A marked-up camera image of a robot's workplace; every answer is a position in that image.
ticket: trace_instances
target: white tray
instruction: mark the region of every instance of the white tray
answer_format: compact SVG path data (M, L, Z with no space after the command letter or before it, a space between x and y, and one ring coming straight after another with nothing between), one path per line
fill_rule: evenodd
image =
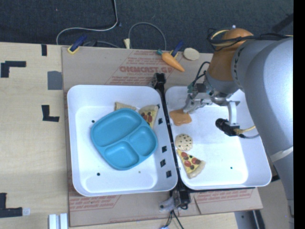
M187 87L171 87L165 94L168 112L183 108ZM253 126L244 93L236 92L230 100L241 101L237 106L237 122L241 129ZM209 105L191 114L192 122L176 126L170 119L173 139L185 133L193 138L191 155L206 161L204 170L189 179L177 156L183 183L195 190L260 187L269 184L271 171L261 138L243 139L227 136L215 126L218 118L228 119L227 107ZM256 130L245 133L257 134Z
M173 189L178 181L160 95L147 86L77 85L68 91L72 180L84 196L159 192ZM140 108L158 104L154 124L156 152L129 170L112 168L94 147L92 121L114 111L115 102Z

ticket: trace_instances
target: carrot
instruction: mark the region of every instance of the carrot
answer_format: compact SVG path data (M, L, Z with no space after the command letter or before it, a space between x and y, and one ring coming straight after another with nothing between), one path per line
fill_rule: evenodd
M182 67L182 65L169 52L163 52L161 57L162 60L171 67L184 72L184 68Z

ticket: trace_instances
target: cardboard sheet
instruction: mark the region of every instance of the cardboard sheet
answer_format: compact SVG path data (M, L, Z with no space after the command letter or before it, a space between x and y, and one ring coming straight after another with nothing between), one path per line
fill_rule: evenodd
M155 73L165 73L165 89L179 85L187 86L196 76L200 65L210 61L212 55L201 53L196 61L177 60L185 68L182 73L164 63L160 56L150 50L80 48L70 55L62 48L63 88L67 91L78 84L149 85ZM78 194L71 180L69 146L69 122L65 99L65 123L67 159L69 170L70 226L85 226L114 222L167 218L168 212L159 211L159 202L169 198L169 192L131 195L84 197ZM261 209L262 203L256 188L207 191L192 193L187 210L178 211L179 216L224 213Z

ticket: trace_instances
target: blue plate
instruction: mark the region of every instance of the blue plate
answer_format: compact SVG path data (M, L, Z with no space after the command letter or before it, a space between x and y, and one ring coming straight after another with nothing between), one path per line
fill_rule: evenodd
M152 155L158 146L154 131L136 111L123 108L97 121L91 140L113 168L127 170Z

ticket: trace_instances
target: orange food item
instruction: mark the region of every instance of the orange food item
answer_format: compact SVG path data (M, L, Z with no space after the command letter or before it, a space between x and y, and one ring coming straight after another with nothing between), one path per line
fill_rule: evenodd
M175 125L188 124L192 121L191 116L188 113L184 113L183 109L170 111L170 117Z
M182 65L169 53L169 52L164 52L161 55L162 60L166 62L168 65L171 67L184 72L185 69L182 67Z

